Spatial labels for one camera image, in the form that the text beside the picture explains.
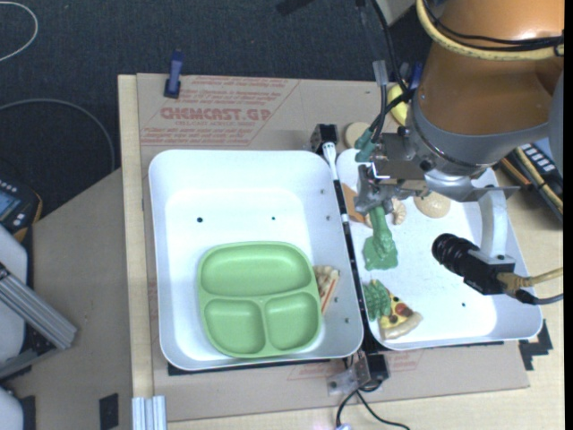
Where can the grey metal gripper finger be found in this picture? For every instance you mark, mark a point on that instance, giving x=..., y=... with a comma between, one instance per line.
x=387, y=195
x=368, y=193

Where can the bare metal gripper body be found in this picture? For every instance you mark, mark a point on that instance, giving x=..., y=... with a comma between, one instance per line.
x=398, y=161

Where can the green broccoli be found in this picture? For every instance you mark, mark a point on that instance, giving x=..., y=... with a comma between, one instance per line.
x=380, y=249

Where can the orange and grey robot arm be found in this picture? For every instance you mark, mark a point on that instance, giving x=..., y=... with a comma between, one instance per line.
x=483, y=92

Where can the orange toy food wedge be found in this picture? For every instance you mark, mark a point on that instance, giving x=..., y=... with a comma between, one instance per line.
x=353, y=204

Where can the tan croissant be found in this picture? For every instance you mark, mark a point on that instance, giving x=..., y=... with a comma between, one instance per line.
x=399, y=211

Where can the thin black and white rod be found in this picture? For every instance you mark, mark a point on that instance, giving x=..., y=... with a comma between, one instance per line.
x=345, y=215

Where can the tan round biscuit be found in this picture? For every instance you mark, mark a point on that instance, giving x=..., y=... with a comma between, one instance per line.
x=356, y=135
x=433, y=206

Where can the yellow banana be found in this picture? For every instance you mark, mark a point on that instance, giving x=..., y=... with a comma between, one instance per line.
x=397, y=103

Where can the white plastic tray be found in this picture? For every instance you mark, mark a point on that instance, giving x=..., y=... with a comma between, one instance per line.
x=430, y=262
x=242, y=182

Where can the tan sandwich slice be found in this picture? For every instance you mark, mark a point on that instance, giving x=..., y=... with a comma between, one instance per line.
x=329, y=285

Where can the dark green toy vegetable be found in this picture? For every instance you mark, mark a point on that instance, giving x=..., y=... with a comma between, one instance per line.
x=375, y=300

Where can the yellow pizza slice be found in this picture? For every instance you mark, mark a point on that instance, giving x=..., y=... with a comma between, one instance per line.
x=398, y=318

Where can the green divided plate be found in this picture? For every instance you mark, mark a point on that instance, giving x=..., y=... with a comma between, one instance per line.
x=255, y=294

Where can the brown cardboard board red print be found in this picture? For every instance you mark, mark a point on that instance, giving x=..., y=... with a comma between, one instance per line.
x=224, y=114

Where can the black cylinder on white bracket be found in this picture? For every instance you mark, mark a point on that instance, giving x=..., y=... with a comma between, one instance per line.
x=465, y=258

